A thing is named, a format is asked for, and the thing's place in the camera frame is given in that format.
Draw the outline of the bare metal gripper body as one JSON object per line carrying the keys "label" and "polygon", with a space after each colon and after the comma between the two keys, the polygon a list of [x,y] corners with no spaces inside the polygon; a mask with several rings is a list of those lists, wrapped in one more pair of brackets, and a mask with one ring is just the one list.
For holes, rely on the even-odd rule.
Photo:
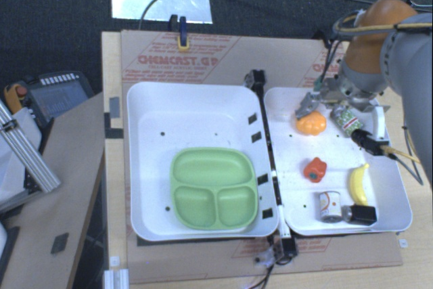
{"label": "bare metal gripper body", "polygon": [[318,78],[314,91],[319,94],[320,102],[332,106],[340,104],[358,110],[373,108],[372,100],[381,92],[379,76],[334,76]]}

